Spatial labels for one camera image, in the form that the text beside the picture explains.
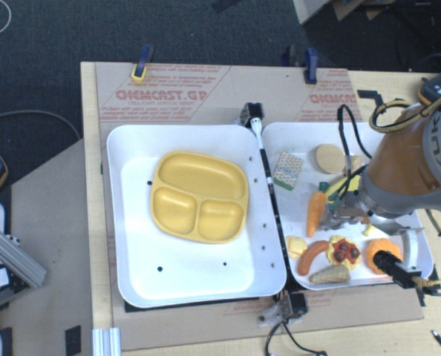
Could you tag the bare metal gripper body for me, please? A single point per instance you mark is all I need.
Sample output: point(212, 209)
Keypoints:
point(350, 210)

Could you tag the white plastic tray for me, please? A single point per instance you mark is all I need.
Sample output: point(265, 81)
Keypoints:
point(294, 213)
point(191, 280)

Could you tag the thin black and white rod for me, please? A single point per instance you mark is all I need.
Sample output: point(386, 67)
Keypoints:
point(268, 178)

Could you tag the white patterned carton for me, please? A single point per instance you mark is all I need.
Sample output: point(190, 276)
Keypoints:
point(288, 171)

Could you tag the beige bread piece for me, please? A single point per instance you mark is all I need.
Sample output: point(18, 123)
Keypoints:
point(356, 161)

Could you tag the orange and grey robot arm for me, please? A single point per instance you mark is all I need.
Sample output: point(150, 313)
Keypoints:
point(402, 161)

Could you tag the yellow pasta with meatballs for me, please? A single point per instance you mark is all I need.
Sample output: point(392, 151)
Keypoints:
point(345, 253)

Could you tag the orange sausage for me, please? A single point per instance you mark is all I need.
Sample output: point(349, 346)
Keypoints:
point(311, 257)

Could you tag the orange pumpkin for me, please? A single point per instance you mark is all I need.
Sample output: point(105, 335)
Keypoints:
point(382, 245)

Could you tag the orange carrot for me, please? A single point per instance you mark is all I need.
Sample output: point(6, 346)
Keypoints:
point(315, 208)

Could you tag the yellow divided plate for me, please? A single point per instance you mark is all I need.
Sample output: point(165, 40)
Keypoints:
point(200, 195)

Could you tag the brown cardboard board, red print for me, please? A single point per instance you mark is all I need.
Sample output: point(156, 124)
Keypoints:
point(213, 87)

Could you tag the pale yellow cheese piece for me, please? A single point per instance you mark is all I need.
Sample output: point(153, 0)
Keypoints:
point(296, 247)

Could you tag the black cylinder on white bracket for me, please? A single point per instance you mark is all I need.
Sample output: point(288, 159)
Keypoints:
point(391, 263)

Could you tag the round beige biscuit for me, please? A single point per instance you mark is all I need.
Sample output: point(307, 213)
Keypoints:
point(329, 158)

